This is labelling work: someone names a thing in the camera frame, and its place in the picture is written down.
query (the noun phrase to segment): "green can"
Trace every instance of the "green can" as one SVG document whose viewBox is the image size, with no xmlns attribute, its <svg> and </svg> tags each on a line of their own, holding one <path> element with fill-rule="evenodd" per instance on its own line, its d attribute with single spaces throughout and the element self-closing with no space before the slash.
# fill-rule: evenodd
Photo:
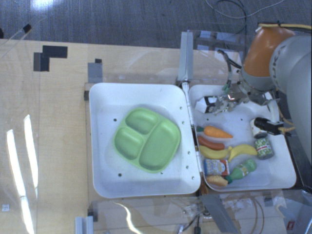
<svg viewBox="0 0 312 234">
<path fill-rule="evenodd" d="M 268 159 L 274 155 L 270 142 L 267 138 L 257 139 L 254 142 L 254 146 L 257 150 L 259 159 Z"/>
</svg>

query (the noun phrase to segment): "hot dog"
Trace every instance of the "hot dog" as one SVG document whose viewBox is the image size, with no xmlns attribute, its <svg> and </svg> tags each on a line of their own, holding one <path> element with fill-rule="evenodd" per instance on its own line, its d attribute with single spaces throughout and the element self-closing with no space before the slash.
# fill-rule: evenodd
<svg viewBox="0 0 312 234">
<path fill-rule="evenodd" d="M 214 143 L 214 142 L 211 142 L 211 141 L 205 139 L 202 136 L 198 136 L 197 140 L 198 140 L 198 143 L 200 145 L 206 146 L 206 147 L 211 148 L 213 150 L 222 150 L 225 148 L 223 143 Z"/>
</svg>

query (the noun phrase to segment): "yellow banana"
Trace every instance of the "yellow banana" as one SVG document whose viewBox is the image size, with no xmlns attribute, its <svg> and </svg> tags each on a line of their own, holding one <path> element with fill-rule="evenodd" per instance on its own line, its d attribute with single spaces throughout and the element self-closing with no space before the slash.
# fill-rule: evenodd
<svg viewBox="0 0 312 234">
<path fill-rule="evenodd" d="M 200 153 L 206 157 L 206 158 L 209 158 L 209 159 L 222 159 L 222 158 L 225 158 L 229 151 L 232 149 L 232 147 L 228 147 L 227 149 L 223 149 L 223 150 L 220 150 L 220 151 L 215 151 L 215 150 L 212 150 L 208 147 L 205 147 L 205 146 L 199 146 L 199 151 Z"/>
<path fill-rule="evenodd" d="M 257 155 L 257 150 L 253 146 L 247 144 L 235 146 L 230 150 L 230 157 L 228 161 L 230 162 L 234 157 L 240 154 Z"/>
</svg>

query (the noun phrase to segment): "dark floor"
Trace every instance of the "dark floor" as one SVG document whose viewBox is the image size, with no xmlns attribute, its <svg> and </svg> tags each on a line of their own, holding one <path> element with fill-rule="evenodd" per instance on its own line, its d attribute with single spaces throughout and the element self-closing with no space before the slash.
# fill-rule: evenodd
<svg viewBox="0 0 312 234">
<path fill-rule="evenodd" d="M 280 0 L 241 1 L 251 14 Z M 231 2 L 216 8 L 232 17 L 244 15 Z M 285 0 L 248 17 L 247 34 L 264 21 L 311 24 L 311 14 L 312 0 Z M 236 33 L 244 26 L 244 19 L 215 14 L 205 0 L 0 0 L 5 38 L 43 18 L 28 39 L 179 48 L 181 31 Z"/>
</svg>

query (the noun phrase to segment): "green divided plate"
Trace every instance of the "green divided plate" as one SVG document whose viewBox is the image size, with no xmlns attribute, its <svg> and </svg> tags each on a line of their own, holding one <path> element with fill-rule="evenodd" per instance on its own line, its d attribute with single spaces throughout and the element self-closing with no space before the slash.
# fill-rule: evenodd
<svg viewBox="0 0 312 234">
<path fill-rule="evenodd" d="M 118 126 L 113 145 L 126 161 L 157 173 L 170 163 L 180 141 L 180 130 L 173 122 L 146 108 L 136 108 Z"/>
</svg>

